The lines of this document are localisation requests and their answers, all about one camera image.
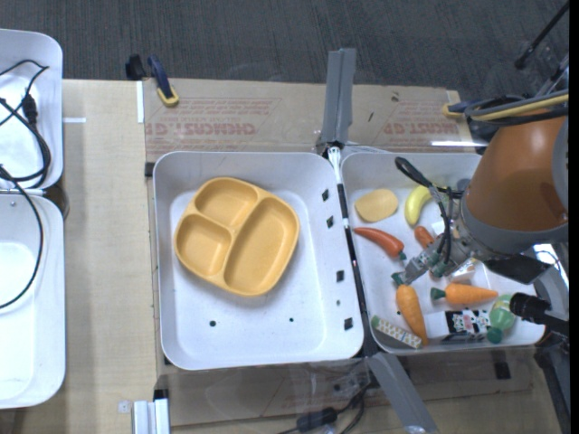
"small box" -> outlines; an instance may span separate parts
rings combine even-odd
[[[440,344],[482,341],[490,328],[488,310],[445,310],[424,316],[426,334]]]

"yellow clamp handle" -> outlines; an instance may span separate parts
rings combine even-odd
[[[177,92],[173,88],[173,85],[169,85],[169,87],[171,88],[171,93],[173,94],[171,98],[167,98],[165,96],[165,93],[163,93],[163,91],[160,88],[157,88],[157,94],[159,98],[161,98],[161,101],[163,101],[163,104],[165,106],[167,106],[168,108],[172,108],[176,106],[177,103],[179,102],[179,95],[177,95]]]
[[[450,103],[445,103],[444,105],[442,105],[442,114],[445,117],[458,119],[458,118],[462,118],[464,116],[464,114],[461,112],[450,112],[449,111],[449,105],[450,105]]]

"toy vegetable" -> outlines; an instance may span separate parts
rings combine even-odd
[[[438,288],[431,288],[431,299],[436,300],[446,297],[451,304],[474,304],[494,299],[498,292],[493,289],[479,288],[461,283],[450,283],[443,291]]]
[[[503,339],[505,330],[515,324],[517,317],[510,311],[510,299],[512,296],[505,294],[497,299],[490,309],[490,330],[487,332],[487,339],[498,344]]]
[[[422,227],[422,225],[418,225],[414,229],[414,237],[420,243],[420,245],[424,250],[434,243],[434,238],[428,232],[428,230]]]
[[[404,243],[390,233],[369,227],[354,228],[354,233],[376,243],[390,257],[399,257],[401,260],[406,259],[406,255],[403,253]]]
[[[419,184],[414,187],[404,203],[404,217],[408,224],[413,227],[420,219],[424,205],[432,199],[430,190]]]
[[[422,314],[416,290],[410,285],[405,285],[399,279],[395,280],[398,285],[396,289],[396,305],[410,329],[413,330],[413,333],[422,339],[422,345],[427,345],[426,324],[424,323],[424,315]]]
[[[358,198],[354,207],[366,222],[378,222],[396,212],[398,198],[392,190],[378,188]]]

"toy carrot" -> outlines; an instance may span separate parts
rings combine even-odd
[[[403,253],[404,243],[390,233],[368,227],[354,228],[354,233],[376,243],[390,257],[399,257],[401,260],[406,259],[406,255]]]
[[[420,243],[420,245],[424,250],[434,243],[434,238],[428,232],[428,230],[422,227],[422,225],[418,225],[414,229],[414,237]]]
[[[474,304],[484,302],[498,296],[498,292],[493,289],[479,288],[461,283],[450,283],[443,291],[438,288],[431,288],[431,299],[436,300],[446,297],[451,304]]]
[[[416,290],[410,285],[398,281],[396,283],[396,305],[413,333],[422,339],[422,345],[427,345],[426,324]]]

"plastic toy food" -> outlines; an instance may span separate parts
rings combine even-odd
[[[444,310],[424,315],[431,343],[465,344],[484,340],[490,329],[487,310]]]
[[[403,253],[404,243],[390,233],[369,227],[354,228],[354,233],[374,242],[390,257],[398,257],[400,260],[406,259],[406,255]]]
[[[429,233],[428,230],[422,227],[422,225],[418,225],[414,229],[414,237],[420,243],[420,245],[424,250],[434,243],[433,236]]]
[[[358,198],[354,207],[366,222],[378,222],[396,212],[398,198],[391,190],[379,188]]]
[[[462,283],[450,283],[443,291],[438,288],[431,288],[432,300],[446,297],[450,304],[475,304],[486,300],[494,299],[498,292],[493,289],[480,288]]]
[[[487,339],[498,344],[503,340],[504,331],[515,324],[517,317],[510,311],[510,299],[512,296],[506,294],[497,299],[489,313],[490,330],[487,332]]]
[[[410,329],[413,330],[413,333],[422,339],[422,345],[427,345],[428,336],[426,335],[424,315],[422,314],[418,295],[412,286],[404,283],[398,284],[396,305]]]
[[[217,177],[186,206],[173,243],[197,277],[239,296],[258,296],[276,285],[298,236],[298,215],[285,201],[254,184]]]
[[[396,326],[385,318],[374,315],[372,316],[372,320],[370,320],[370,325],[372,325],[374,330],[382,333],[384,337],[387,336],[390,341],[394,339],[395,341],[404,343],[413,349],[420,349],[422,347],[422,339],[419,336]]]
[[[431,192],[426,186],[418,185],[410,192],[404,203],[404,217],[410,226],[416,225],[422,208],[431,198]]]

